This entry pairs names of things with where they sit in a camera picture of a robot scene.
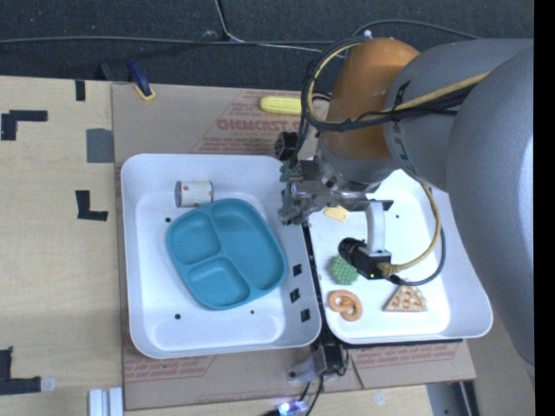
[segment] toy pizza slice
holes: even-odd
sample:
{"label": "toy pizza slice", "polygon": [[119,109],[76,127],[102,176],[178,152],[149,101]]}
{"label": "toy pizza slice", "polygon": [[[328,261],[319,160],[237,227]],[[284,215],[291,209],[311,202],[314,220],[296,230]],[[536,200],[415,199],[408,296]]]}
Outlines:
{"label": "toy pizza slice", "polygon": [[391,296],[383,311],[426,311],[426,297],[416,287],[401,285]]}

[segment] cardboard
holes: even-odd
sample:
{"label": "cardboard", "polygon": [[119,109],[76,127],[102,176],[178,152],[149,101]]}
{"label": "cardboard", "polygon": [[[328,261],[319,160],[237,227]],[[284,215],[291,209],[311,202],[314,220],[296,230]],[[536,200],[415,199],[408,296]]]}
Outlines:
{"label": "cardboard", "polygon": [[[122,350],[127,410],[207,402],[298,396],[305,384],[290,383],[287,367],[310,355],[310,347],[256,353],[155,360],[133,346],[127,325],[125,251],[119,173],[139,153],[229,153],[274,155],[280,132],[296,132],[296,115],[269,114],[264,95],[295,92],[154,85],[143,101],[133,84],[112,86],[114,163],[121,284]],[[326,106],[318,106],[325,116]],[[300,157],[316,143],[311,132]],[[252,175],[256,183],[256,174]],[[326,381],[324,393],[475,378],[464,341],[349,350],[349,369]],[[314,381],[309,393],[314,393]]]}

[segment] toy donut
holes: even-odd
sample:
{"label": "toy donut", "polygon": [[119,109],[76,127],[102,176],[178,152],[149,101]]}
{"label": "toy donut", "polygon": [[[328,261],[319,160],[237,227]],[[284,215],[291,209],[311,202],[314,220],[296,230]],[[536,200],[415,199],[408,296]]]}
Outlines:
{"label": "toy donut", "polygon": [[328,305],[346,321],[357,321],[362,316],[360,299],[346,289],[336,289],[328,296]]}

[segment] blue plate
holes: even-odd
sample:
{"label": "blue plate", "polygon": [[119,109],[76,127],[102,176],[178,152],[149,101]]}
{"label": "blue plate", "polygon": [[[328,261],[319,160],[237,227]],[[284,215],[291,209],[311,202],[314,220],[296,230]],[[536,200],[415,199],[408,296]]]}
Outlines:
{"label": "blue plate", "polygon": [[230,309],[264,296],[287,274],[287,259],[249,203],[226,198],[177,218],[167,248],[181,279],[209,309]]}

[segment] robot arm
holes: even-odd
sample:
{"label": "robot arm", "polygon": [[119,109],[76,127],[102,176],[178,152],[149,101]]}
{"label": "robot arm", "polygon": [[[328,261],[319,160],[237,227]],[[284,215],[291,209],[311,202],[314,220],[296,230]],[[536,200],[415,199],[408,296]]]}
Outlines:
{"label": "robot arm", "polygon": [[447,192],[468,257],[534,377],[533,41],[422,53],[393,39],[352,44],[325,120],[311,109],[319,69],[304,89],[303,117],[320,134],[312,160],[284,165],[282,221],[301,224],[325,206],[365,211],[397,169]]}

